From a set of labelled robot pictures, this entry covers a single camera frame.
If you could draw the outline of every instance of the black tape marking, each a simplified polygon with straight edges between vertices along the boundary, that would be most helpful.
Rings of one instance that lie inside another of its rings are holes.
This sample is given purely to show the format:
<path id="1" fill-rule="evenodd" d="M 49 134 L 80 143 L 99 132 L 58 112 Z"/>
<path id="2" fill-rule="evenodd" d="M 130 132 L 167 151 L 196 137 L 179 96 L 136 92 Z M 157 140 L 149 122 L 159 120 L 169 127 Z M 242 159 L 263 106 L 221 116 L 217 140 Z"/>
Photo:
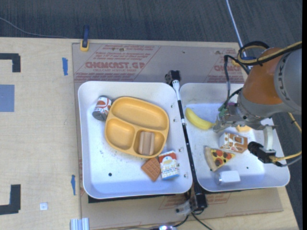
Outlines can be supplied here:
<path id="1" fill-rule="evenodd" d="M 0 215 L 15 214 L 20 210 L 20 184 L 11 185 L 10 204 L 0 206 Z"/>
<path id="2" fill-rule="evenodd" d="M 12 60 L 12 72 L 20 72 L 20 55 L 14 53 L 0 53 L 0 59 Z"/>

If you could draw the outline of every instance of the small white box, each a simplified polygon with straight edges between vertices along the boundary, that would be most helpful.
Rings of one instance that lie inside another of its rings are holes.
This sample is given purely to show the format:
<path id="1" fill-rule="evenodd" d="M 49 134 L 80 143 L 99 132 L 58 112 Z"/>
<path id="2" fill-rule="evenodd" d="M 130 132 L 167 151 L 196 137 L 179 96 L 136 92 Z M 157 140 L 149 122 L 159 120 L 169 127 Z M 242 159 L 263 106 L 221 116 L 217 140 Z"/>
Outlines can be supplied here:
<path id="1" fill-rule="evenodd" d="M 215 174 L 215 183 L 218 185 L 238 183 L 240 181 L 241 179 L 238 171 L 222 171 Z"/>

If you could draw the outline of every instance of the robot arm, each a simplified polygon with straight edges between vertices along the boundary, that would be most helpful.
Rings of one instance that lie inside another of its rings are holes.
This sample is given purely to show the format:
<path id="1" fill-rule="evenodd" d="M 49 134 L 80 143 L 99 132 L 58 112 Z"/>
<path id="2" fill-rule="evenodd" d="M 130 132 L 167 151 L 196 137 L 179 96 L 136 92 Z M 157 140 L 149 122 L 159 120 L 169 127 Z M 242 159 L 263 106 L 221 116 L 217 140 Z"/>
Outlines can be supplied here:
<path id="1" fill-rule="evenodd" d="M 302 49 L 271 58 L 281 51 L 268 48 L 262 53 L 259 59 L 269 60 L 253 66 L 238 91 L 237 103 L 226 102 L 220 109 L 215 132 L 237 125 L 262 130 L 261 121 L 275 113 L 302 113 Z"/>

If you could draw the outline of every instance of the yellow divided plate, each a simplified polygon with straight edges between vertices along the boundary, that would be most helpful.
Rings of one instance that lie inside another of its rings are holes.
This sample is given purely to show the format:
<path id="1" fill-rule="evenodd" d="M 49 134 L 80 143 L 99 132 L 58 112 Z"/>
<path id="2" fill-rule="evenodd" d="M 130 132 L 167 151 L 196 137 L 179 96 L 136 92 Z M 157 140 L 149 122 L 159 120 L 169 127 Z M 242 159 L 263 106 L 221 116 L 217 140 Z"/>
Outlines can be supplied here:
<path id="1" fill-rule="evenodd" d="M 120 97 L 112 103 L 107 115 L 105 138 L 117 150 L 141 158 L 153 158 L 162 152 L 168 130 L 168 115 L 161 107 L 137 98 Z M 152 155 L 138 152 L 142 131 L 154 133 Z"/>

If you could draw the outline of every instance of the soda can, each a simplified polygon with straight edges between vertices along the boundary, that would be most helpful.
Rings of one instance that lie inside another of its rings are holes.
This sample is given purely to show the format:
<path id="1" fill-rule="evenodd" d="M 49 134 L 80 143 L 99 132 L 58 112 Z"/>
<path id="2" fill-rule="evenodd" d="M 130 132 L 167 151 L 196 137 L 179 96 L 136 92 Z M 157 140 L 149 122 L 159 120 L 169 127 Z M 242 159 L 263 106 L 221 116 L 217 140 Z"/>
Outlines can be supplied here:
<path id="1" fill-rule="evenodd" d="M 109 98 L 107 98 L 106 96 L 100 96 L 92 113 L 93 117 L 100 121 L 105 121 L 106 116 L 109 113 L 111 104 L 112 101 Z"/>

